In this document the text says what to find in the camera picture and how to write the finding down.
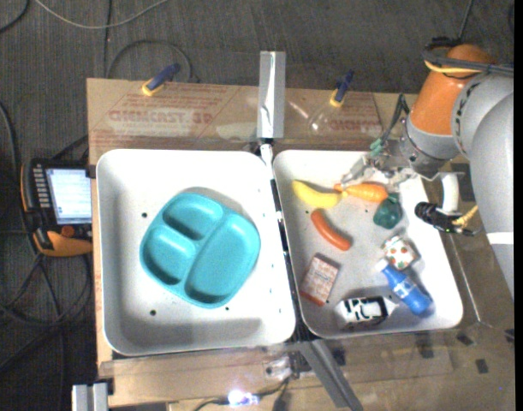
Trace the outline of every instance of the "small box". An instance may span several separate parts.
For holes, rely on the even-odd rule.
[[[378,325],[398,307],[388,297],[347,298],[334,308],[337,325],[341,330]]]
[[[308,300],[323,306],[330,296],[331,288],[339,270],[328,262],[314,256],[303,277],[299,293]]]
[[[385,241],[383,251],[387,260],[398,271],[405,270],[418,258],[410,243],[399,235]]]

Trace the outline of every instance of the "teal plastic plate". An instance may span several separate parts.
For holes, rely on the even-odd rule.
[[[168,291],[196,306],[227,303],[259,256],[259,233],[237,212],[202,194],[172,198],[147,229],[140,262]]]

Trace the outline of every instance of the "toy carrot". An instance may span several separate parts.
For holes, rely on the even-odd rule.
[[[376,184],[374,182],[362,182],[361,184],[354,184],[345,188],[344,191],[340,183],[334,185],[333,188],[337,192],[343,192],[344,194],[355,196],[357,198],[361,198],[362,200],[371,202],[381,202],[389,197],[387,189],[383,185]]]
[[[328,224],[324,218],[324,214],[320,209],[316,209],[311,213],[311,220],[317,232],[331,245],[339,248],[342,251],[347,251],[350,248],[350,241],[338,235]]]

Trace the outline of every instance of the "toy hot dog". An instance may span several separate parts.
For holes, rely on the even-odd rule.
[[[339,248],[342,251],[347,251],[351,243],[341,235],[337,234],[326,221],[324,214],[320,209],[316,209],[311,213],[311,220],[317,232],[331,245]]]

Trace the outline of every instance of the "blue bottle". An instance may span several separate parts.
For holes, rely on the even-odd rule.
[[[424,294],[404,272],[398,271],[386,259],[379,260],[375,269],[387,277],[390,288],[415,315],[420,315],[429,308],[432,303],[431,298]]]

